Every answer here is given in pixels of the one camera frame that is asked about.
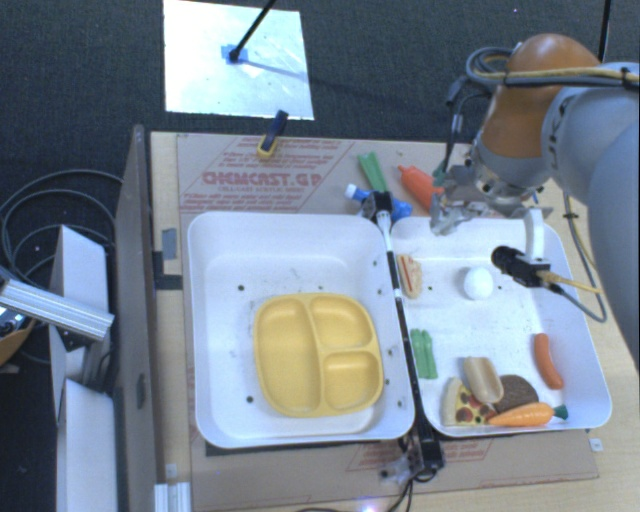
white egg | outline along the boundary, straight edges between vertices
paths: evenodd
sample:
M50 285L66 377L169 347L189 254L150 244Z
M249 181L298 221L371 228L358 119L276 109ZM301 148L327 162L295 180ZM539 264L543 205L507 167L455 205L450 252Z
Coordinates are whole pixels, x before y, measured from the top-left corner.
M486 299L493 293L493 277L484 267L473 267L464 276L464 291L471 300Z

white paper sheet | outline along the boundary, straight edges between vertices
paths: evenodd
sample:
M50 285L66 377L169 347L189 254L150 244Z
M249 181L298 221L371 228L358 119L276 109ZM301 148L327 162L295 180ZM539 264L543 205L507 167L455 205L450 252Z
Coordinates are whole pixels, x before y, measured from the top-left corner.
M225 57L260 11L164 1L167 111L313 120L300 13L271 10L239 62Z

yellow plastic plate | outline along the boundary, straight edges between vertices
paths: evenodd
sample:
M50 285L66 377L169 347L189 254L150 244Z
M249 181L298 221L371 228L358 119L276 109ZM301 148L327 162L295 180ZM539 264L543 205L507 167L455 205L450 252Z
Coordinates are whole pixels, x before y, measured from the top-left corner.
M269 404L293 417L365 409L382 392L380 347L367 311L346 295L282 295L257 311L253 346Z

pizza slice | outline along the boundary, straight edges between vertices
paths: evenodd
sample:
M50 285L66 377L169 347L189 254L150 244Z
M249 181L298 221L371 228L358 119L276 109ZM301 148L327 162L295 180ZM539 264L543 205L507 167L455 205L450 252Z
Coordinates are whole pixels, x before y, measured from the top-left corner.
M459 378L449 379L442 400L443 425L485 425L496 414L493 406L479 402Z

orange sausage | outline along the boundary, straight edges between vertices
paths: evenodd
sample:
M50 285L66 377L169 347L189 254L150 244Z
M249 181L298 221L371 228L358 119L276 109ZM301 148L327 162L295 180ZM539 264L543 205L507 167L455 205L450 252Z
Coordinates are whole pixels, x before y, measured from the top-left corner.
M536 334L533 339L533 350L538 365L538 371L551 389L562 389L564 381L556 370L551 360L551 351L549 350L549 336L544 333Z

